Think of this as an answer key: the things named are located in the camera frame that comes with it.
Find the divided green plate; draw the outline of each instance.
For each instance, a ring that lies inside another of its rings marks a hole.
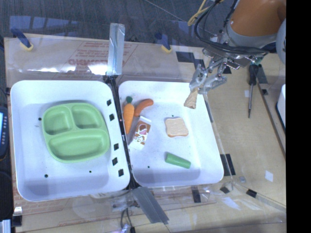
[[[100,111],[89,103],[67,103],[47,109],[42,128],[50,154],[61,162],[96,158],[110,147]]]

